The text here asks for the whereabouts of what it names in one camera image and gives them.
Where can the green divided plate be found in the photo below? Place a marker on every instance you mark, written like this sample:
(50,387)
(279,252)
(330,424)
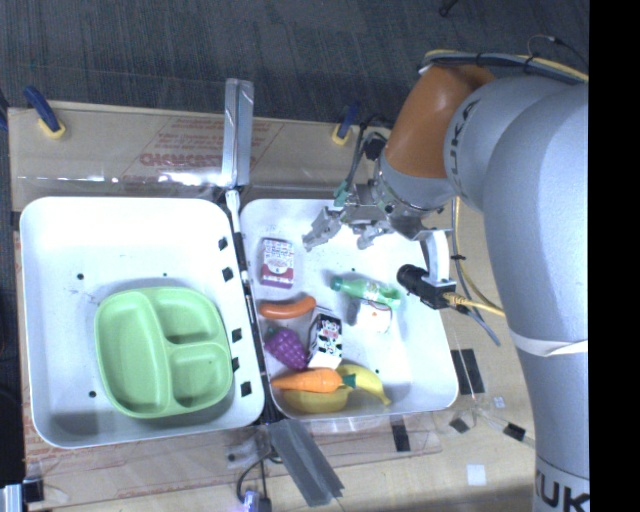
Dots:
(135,350)

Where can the yellow bowl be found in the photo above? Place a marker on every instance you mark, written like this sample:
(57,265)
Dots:
(315,401)

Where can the black and white cow carton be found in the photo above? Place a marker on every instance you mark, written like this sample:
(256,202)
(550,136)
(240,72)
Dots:
(327,340)

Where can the yellow banana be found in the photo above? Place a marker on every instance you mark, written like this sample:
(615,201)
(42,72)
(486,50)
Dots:
(367,382)

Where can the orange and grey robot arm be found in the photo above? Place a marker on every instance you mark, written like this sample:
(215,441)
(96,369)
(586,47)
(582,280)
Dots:
(530,200)

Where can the orange carrot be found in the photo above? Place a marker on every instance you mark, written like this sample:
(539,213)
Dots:
(310,381)

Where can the green plastic bottle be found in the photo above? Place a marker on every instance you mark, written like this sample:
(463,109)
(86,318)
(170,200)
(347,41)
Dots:
(367,290)

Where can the white plastic tray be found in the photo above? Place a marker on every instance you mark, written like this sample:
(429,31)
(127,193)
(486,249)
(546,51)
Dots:
(425,360)
(65,325)

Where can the orange sausage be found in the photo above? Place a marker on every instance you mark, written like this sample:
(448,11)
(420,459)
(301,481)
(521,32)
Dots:
(287,307)

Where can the red and white carton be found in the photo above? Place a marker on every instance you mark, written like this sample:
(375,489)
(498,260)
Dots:
(277,262)

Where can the black cylinder on white bracket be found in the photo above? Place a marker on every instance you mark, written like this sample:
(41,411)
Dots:
(417,280)

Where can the brown cardboard board red print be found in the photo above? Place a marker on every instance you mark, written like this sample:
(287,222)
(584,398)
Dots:
(150,145)

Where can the white packet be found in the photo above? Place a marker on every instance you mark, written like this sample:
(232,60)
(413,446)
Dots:
(372,317)

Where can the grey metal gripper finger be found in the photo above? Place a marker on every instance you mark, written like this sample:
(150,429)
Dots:
(369,237)
(322,227)

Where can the purple grapes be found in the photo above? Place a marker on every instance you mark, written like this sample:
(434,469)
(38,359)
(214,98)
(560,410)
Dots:
(286,347)

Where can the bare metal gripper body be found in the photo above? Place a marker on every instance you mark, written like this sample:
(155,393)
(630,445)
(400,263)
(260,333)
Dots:
(395,212)

